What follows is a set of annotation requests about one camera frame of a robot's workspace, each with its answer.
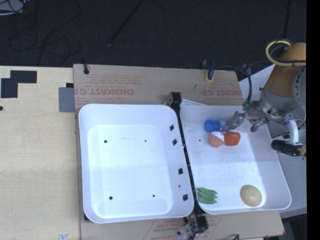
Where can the pink toy cupcake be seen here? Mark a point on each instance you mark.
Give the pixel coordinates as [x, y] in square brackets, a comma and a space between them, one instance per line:
[216, 139]

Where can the white plastic tray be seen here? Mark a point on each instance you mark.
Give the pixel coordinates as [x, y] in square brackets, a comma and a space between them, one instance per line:
[130, 169]
[230, 169]

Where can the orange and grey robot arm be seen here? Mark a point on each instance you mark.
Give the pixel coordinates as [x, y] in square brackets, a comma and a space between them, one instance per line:
[285, 71]

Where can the red toy pepper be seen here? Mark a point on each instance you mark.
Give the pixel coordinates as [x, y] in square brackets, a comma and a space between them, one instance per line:
[232, 138]

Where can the beige toy egg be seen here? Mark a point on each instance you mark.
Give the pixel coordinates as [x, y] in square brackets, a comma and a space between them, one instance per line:
[251, 195]

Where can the brown cardboard board red print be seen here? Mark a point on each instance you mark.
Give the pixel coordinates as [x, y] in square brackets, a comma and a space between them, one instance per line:
[150, 89]

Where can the thin black and white rod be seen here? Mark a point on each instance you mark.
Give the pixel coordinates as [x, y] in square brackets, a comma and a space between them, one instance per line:
[186, 154]

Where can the black cylinder on white bracket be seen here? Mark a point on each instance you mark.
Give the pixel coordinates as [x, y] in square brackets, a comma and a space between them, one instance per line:
[285, 147]

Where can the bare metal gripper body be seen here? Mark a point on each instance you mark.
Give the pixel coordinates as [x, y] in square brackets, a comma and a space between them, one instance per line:
[260, 112]

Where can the green toy pea pods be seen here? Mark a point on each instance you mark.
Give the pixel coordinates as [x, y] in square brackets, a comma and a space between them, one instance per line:
[207, 196]

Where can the blue toy bottle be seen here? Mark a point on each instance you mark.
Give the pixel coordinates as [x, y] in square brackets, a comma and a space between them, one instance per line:
[212, 126]

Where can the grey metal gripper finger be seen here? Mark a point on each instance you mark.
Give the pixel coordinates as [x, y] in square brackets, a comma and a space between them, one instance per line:
[256, 127]
[236, 119]

